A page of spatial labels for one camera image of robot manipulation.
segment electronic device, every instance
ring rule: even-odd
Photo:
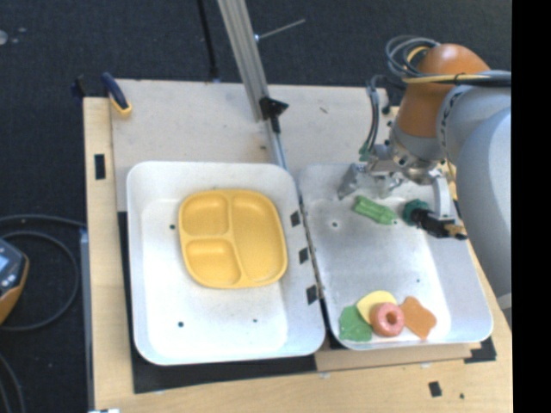
[[[21,296],[27,281],[28,267],[27,256],[0,238],[0,324]]]

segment donut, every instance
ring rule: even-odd
[[[379,303],[371,308],[369,321],[377,335],[397,336],[404,329],[404,312],[394,303]]]

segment black clamp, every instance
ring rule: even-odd
[[[262,117],[265,120],[270,120],[274,133],[281,133],[282,128],[279,124],[280,115],[289,107],[285,102],[277,101],[265,96],[260,100],[260,109]]]

